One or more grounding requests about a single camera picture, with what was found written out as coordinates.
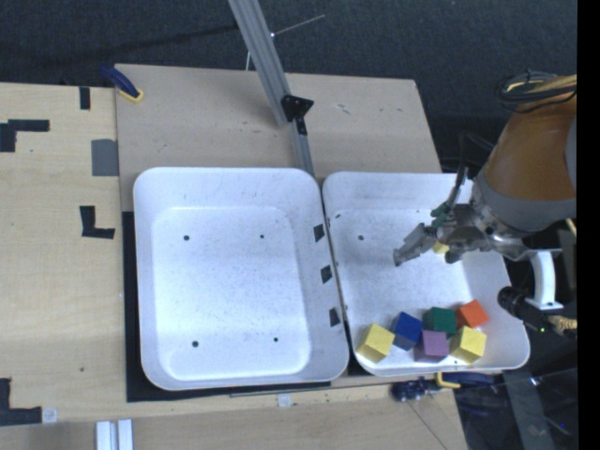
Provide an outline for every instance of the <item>white plastic tray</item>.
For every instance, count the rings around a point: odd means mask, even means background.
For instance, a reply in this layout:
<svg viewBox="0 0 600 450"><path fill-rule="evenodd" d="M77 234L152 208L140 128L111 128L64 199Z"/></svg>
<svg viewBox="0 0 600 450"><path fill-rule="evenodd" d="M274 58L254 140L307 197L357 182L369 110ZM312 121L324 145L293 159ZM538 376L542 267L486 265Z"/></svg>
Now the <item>white plastic tray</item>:
<svg viewBox="0 0 600 450"><path fill-rule="evenodd" d="M134 186L142 366L168 390L308 383L348 364L315 180L155 168Z"/></svg>
<svg viewBox="0 0 600 450"><path fill-rule="evenodd" d="M371 323L389 328L400 311L416 318L431 307L457 308L479 299L489 322L480 327L487 335L483 357L468 365L452 356L437 364L418 363L413 351L393 346L374 364L357 354L368 372L394 377L455 369L502 370L527 362L530 344L523 323L497 303L499 290L510 285L503 258L494 252L471 252L462 262L445 263L432 251L394 266L392 252L429 212L443 202L454 185L452 174L339 172L323 184L325 213L330 222L331 245L356 348ZM471 194L462 189L460 202Z"/></svg>

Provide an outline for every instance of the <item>wire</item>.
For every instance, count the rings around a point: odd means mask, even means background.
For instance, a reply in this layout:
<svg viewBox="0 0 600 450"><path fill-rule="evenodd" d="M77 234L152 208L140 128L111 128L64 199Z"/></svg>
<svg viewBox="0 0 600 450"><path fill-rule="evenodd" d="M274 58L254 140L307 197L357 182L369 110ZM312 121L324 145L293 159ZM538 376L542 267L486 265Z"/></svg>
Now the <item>wire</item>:
<svg viewBox="0 0 600 450"><path fill-rule="evenodd" d="M577 319L568 319L562 315L550 315L547 320L559 331L578 329Z"/></svg>
<svg viewBox="0 0 600 450"><path fill-rule="evenodd" d="M573 98L578 91L577 74L558 78L556 82L545 83L549 79L557 79L557 75L540 71L527 70L520 75L500 80L494 89L494 95L501 105L510 112L530 113L547 105L564 103ZM570 93L560 100L549 98ZM542 102L531 108L519 109L519 105Z"/></svg>
<svg viewBox="0 0 600 450"><path fill-rule="evenodd" d="M442 165L442 170L445 173L456 173L457 172L457 163L458 163L458 157L442 157L440 158L440 164ZM467 168L470 171L475 171L476 173L478 173L478 171L481 169L481 167L483 166L483 163L480 161L475 161L475 160L465 160L465 163L467 165Z"/></svg>
<svg viewBox="0 0 600 450"><path fill-rule="evenodd" d="M566 222L567 227L569 227L569 230L571 231L571 233L575 236L575 238L577 238L578 237L578 228L575 226L575 223L573 222L573 220L571 218L566 218L565 222Z"/></svg>
<svg viewBox="0 0 600 450"><path fill-rule="evenodd" d="M457 179L455 181L454 187L452 188L452 191L450 192L450 195L448 196L448 199L445 202L449 210L454 208L455 204L457 203L460 187L464 183L465 178L467 177L467 173L469 171L469 168L467 167L467 158L465 152L465 141L467 140L475 143L476 145L489 152L491 152L491 150L494 148L493 143L488 142L486 139L480 137L475 133L463 131L460 133L460 135L458 135L458 145L460 148L460 154L458 158Z"/></svg>
<svg viewBox="0 0 600 450"><path fill-rule="evenodd" d="M318 17L313 17L311 19L304 20L303 22L297 23L296 25L288 26L286 28L283 28L282 30L277 30L276 32L273 32L271 34L271 37L276 37L277 35L284 34L285 32L289 32L290 30L295 30L298 27L308 25L309 23L313 23L313 22L316 22L317 20L324 19L324 18L325 18L325 15L323 14L323 15L319 15Z"/></svg>

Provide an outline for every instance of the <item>orange cube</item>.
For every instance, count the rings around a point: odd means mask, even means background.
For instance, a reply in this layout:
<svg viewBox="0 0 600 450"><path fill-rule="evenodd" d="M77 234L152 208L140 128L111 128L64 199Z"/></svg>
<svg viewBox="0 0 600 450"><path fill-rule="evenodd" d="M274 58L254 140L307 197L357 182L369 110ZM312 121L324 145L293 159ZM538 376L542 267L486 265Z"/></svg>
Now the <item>orange cube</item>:
<svg viewBox="0 0 600 450"><path fill-rule="evenodd" d="M464 325L475 328L476 326L483 325L485 322L489 321L489 316L477 299L460 307L456 314L457 329Z"/></svg>

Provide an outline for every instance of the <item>black hole in bin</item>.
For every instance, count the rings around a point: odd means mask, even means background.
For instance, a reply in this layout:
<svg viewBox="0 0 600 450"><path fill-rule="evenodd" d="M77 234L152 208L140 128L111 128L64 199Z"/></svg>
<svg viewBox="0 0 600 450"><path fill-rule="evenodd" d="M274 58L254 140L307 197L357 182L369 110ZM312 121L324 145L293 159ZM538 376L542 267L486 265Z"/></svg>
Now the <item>black hole in bin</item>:
<svg viewBox="0 0 600 450"><path fill-rule="evenodd" d="M329 326L336 326L341 323L339 319L338 311L335 308L329 310Z"/></svg>
<svg viewBox="0 0 600 450"><path fill-rule="evenodd" d="M318 242L319 240L321 240L325 236L325 228L323 227L322 224L321 225L317 225L312 230L315 233L315 242Z"/></svg>
<svg viewBox="0 0 600 450"><path fill-rule="evenodd" d="M332 276L333 276L333 272L329 265L327 265L321 269L321 280L323 283L327 283L327 281L329 281Z"/></svg>

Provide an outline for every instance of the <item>black tape marking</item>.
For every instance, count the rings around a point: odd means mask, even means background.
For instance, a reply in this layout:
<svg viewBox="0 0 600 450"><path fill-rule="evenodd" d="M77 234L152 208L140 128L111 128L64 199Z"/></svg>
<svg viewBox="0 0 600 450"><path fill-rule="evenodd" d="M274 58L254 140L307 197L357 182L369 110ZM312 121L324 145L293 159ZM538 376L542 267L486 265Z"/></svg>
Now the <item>black tape marking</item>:
<svg viewBox="0 0 600 450"><path fill-rule="evenodd" d="M87 86L79 87L79 108L82 110L90 110L92 108L90 89Z"/></svg>
<svg viewBox="0 0 600 450"><path fill-rule="evenodd" d="M96 207L95 206L80 206L82 214L82 236L92 238L114 238L114 229L97 229L96 228Z"/></svg>
<svg viewBox="0 0 600 450"><path fill-rule="evenodd" d="M338 311L335 308L329 310L329 326L336 326L341 323L339 319Z"/></svg>
<svg viewBox="0 0 600 450"><path fill-rule="evenodd" d="M119 176L119 157L114 140L92 141L92 175Z"/></svg>
<svg viewBox="0 0 600 450"><path fill-rule="evenodd" d="M7 124L0 124L0 152L14 153L16 142L17 132Z"/></svg>
<svg viewBox="0 0 600 450"><path fill-rule="evenodd" d="M327 265L321 269L321 280L323 283L327 283L333 275L334 274L331 271L331 265Z"/></svg>
<svg viewBox="0 0 600 450"><path fill-rule="evenodd" d="M50 120L8 120L14 131L50 131Z"/></svg>
<svg viewBox="0 0 600 450"><path fill-rule="evenodd" d="M0 152L15 152L18 131L50 131L50 120L8 120L0 124Z"/></svg>
<svg viewBox="0 0 600 450"><path fill-rule="evenodd" d="M41 423L41 407L10 408L10 379L0 379L0 427Z"/></svg>
<svg viewBox="0 0 600 450"><path fill-rule="evenodd" d="M325 236L325 228L323 227L323 224L317 225L312 230L315 232L315 242L318 242Z"/></svg>

